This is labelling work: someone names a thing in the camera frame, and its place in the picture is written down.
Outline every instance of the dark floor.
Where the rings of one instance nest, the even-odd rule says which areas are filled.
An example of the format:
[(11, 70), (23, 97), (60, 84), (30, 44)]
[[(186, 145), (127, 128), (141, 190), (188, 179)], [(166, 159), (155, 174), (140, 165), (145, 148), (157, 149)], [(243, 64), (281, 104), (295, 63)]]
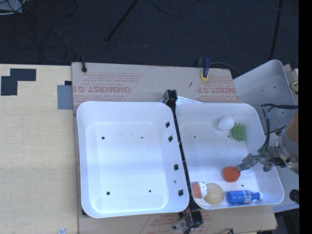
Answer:
[(84, 56), (193, 67), (204, 57), (235, 68), (234, 78), (269, 59), (299, 66), (299, 0), (283, 0), (280, 14), (280, 0), (138, 0), (105, 45), (134, 1), (26, 0), (22, 13), (2, 10), (0, 63), (69, 65)]

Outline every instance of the empty white tray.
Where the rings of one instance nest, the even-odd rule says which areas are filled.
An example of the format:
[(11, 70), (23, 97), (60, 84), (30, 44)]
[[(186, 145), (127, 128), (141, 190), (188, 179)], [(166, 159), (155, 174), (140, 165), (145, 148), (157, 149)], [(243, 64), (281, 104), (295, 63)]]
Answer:
[[(182, 146), (191, 184), (213, 182), (221, 186), (224, 200), (219, 205), (210, 205), (204, 199), (195, 198), (203, 209), (221, 209), (252, 205), (279, 204), (284, 198), (284, 190), (276, 168), (263, 171), (257, 163), (241, 172), (236, 182), (226, 182), (222, 170), (227, 166), (241, 164), (249, 154), (258, 154), (265, 136), (255, 108), (244, 103), (184, 103), (177, 107)], [(232, 138), (231, 131), (221, 131), (217, 125), (224, 116), (231, 116), (235, 122), (246, 126), (245, 141)], [(263, 200), (250, 204), (230, 205), (226, 201), (228, 191), (250, 190), (261, 192)]]
[(91, 217), (180, 212), (189, 193), (171, 109), (160, 102), (82, 103), (81, 202)]

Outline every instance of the blue bottle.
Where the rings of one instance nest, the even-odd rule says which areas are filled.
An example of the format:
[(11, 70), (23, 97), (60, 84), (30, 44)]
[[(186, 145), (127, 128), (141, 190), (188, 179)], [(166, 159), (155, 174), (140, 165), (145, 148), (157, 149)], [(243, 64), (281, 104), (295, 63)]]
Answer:
[(229, 204), (248, 204), (254, 200), (261, 200), (261, 193), (253, 193), (251, 191), (230, 191), (227, 193), (226, 199)]

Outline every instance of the tan round object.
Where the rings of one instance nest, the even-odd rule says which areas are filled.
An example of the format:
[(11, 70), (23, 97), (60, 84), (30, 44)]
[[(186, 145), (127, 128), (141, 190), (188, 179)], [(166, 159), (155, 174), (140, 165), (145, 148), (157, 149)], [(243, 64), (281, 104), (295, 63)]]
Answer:
[(207, 195), (204, 197), (204, 200), (211, 205), (218, 205), (224, 199), (224, 192), (222, 188), (215, 183), (208, 183), (207, 184)]

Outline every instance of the white ball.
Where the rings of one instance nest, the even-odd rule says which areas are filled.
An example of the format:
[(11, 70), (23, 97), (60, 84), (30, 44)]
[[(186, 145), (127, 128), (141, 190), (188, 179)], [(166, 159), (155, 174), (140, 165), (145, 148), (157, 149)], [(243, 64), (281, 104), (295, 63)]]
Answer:
[(234, 127), (235, 121), (230, 116), (222, 117), (218, 123), (218, 129), (221, 131), (230, 130)]

